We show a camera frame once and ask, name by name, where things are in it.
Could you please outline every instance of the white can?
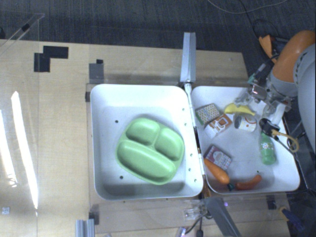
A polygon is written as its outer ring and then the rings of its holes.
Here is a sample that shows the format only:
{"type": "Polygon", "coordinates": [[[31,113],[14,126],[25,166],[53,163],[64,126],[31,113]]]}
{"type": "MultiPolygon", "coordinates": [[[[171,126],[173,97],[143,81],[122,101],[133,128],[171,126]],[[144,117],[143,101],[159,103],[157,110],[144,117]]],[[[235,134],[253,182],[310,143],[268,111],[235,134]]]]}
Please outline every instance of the white can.
{"type": "Polygon", "coordinates": [[[235,128],[253,132],[257,126],[257,120],[251,115],[238,115],[235,119],[235,128]]]}

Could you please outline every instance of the carrot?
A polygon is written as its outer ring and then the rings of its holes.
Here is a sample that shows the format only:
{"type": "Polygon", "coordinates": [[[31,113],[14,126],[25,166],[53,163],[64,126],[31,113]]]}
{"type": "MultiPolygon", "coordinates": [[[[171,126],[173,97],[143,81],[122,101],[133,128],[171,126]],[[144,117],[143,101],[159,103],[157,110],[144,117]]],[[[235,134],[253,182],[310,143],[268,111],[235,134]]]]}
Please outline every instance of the carrot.
{"type": "Polygon", "coordinates": [[[261,175],[255,175],[254,178],[252,178],[248,182],[237,182],[236,183],[236,189],[239,191],[245,191],[245,190],[251,190],[253,189],[258,183],[260,183],[262,180],[261,175]]]}
{"type": "Polygon", "coordinates": [[[229,184],[229,176],[221,167],[206,158],[204,158],[204,164],[221,184],[229,184]]]}

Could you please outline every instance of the white cable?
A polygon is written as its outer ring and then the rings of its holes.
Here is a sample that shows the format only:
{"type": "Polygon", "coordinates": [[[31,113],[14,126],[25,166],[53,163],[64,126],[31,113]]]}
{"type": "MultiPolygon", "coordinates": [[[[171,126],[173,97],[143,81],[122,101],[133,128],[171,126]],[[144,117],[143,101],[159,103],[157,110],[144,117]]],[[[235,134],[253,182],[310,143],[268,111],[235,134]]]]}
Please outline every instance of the white cable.
{"type": "Polygon", "coordinates": [[[273,3],[273,4],[268,4],[268,5],[264,5],[264,6],[261,6],[261,7],[258,7],[258,8],[255,8],[255,9],[251,9],[251,10],[246,10],[246,11],[241,11],[241,12],[233,12],[233,11],[229,11],[229,10],[225,10],[217,5],[215,5],[214,3],[212,3],[210,0],[207,0],[211,5],[213,5],[214,7],[218,8],[219,10],[222,10],[224,12],[227,12],[227,13],[230,13],[230,14],[244,14],[244,13],[248,13],[248,12],[252,12],[252,11],[255,11],[255,10],[259,10],[259,9],[262,9],[262,8],[266,8],[266,7],[271,7],[271,6],[276,6],[276,5],[279,5],[279,4],[282,4],[288,0],[284,0],[284,1],[281,1],[281,2],[277,2],[277,3],[273,3]]]}

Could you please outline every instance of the white plastic tray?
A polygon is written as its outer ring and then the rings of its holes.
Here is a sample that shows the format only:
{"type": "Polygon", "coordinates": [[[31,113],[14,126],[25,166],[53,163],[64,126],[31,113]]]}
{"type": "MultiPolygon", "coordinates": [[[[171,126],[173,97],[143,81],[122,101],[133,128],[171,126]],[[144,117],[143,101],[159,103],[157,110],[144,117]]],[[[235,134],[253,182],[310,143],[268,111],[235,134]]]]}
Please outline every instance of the white plastic tray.
{"type": "Polygon", "coordinates": [[[175,86],[100,84],[91,91],[94,184],[107,200],[194,197],[203,187],[197,144],[186,93],[175,86]],[[183,160],[165,185],[141,180],[119,166],[119,138],[135,118],[154,119],[179,133],[183,160]]]}
{"type": "MultiPolygon", "coordinates": [[[[199,108],[214,103],[221,113],[225,107],[234,102],[244,88],[199,86],[192,91],[194,108],[199,108]]],[[[260,120],[264,103],[252,103],[251,109],[256,111],[256,119],[260,120]]],[[[276,162],[264,165],[260,159],[259,151],[259,126],[252,133],[238,130],[231,125],[227,130],[210,139],[204,132],[203,126],[196,119],[198,136],[202,154],[209,150],[211,144],[217,146],[232,158],[227,169],[231,183],[252,179],[256,174],[262,176],[262,181],[249,191],[229,191],[226,186],[218,183],[212,174],[206,170],[207,180],[211,189],[220,194],[253,194],[275,193],[296,190],[300,184],[300,177],[293,156],[278,142],[274,141],[276,162]]],[[[284,131],[282,121],[278,124],[281,132],[284,131]]],[[[286,139],[280,136],[282,143],[286,139]]]]}

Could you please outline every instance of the green plate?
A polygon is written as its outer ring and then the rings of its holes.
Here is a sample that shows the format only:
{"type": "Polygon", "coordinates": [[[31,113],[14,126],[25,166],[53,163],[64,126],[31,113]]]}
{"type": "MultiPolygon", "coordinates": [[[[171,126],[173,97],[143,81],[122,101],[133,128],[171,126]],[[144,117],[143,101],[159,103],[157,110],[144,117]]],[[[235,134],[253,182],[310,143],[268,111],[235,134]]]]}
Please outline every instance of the green plate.
{"type": "Polygon", "coordinates": [[[182,137],[149,118],[134,119],[116,148],[116,160],[123,169],[155,185],[171,181],[183,154],[182,137]]]}

